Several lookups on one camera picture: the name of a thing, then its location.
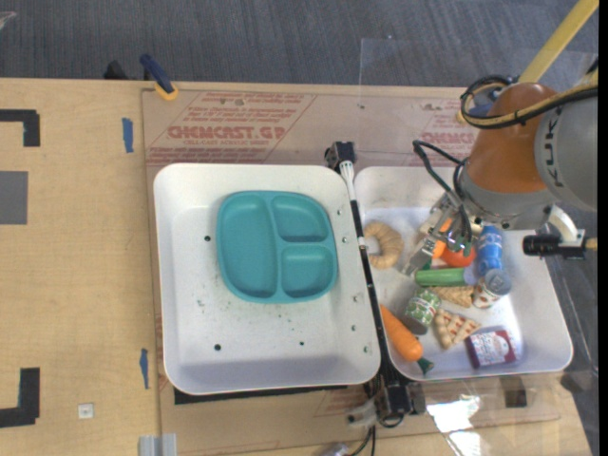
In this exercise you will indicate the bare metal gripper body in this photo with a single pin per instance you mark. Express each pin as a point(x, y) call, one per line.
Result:
point(451, 216)

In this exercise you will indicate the tan doughnut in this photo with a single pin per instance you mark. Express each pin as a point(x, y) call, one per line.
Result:
point(392, 245)

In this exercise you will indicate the green cucumber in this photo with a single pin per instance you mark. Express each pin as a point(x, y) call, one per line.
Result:
point(439, 277)

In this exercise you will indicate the black cylinder on white bracket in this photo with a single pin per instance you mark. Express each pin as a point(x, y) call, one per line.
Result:
point(546, 245)

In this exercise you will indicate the tan waffle biscuit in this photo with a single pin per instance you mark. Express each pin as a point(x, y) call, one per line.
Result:
point(453, 295)

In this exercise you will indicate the orange round fruit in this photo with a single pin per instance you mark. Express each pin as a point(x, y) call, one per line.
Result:
point(457, 257)

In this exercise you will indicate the orange carrot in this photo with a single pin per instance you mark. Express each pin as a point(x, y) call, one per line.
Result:
point(403, 335)

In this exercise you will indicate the thin black and white rod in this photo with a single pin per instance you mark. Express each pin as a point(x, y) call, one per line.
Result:
point(366, 264)

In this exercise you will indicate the dark red packet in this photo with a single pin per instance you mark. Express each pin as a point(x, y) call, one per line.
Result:
point(491, 348)

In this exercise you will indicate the pizza slice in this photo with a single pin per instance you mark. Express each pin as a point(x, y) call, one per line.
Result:
point(451, 327)

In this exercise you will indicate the blue bottle with grey cap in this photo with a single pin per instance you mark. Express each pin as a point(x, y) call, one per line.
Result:
point(489, 250)

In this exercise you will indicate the red and white can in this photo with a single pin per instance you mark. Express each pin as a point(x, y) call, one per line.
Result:
point(485, 296)

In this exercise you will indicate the white plastic tray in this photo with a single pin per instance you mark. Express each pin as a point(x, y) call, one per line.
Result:
point(190, 278)
point(537, 311)

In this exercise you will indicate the green and white can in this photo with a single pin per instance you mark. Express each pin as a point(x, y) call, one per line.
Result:
point(422, 308)

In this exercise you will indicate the brown cardboard board red print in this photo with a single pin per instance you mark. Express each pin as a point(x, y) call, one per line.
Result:
point(247, 126)

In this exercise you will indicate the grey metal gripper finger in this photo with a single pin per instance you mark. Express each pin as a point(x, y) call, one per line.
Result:
point(429, 231)
point(419, 257)

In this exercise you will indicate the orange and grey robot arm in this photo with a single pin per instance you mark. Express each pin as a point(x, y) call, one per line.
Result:
point(508, 155)

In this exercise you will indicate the teal divided plate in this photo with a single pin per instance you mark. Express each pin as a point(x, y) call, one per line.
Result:
point(247, 245)

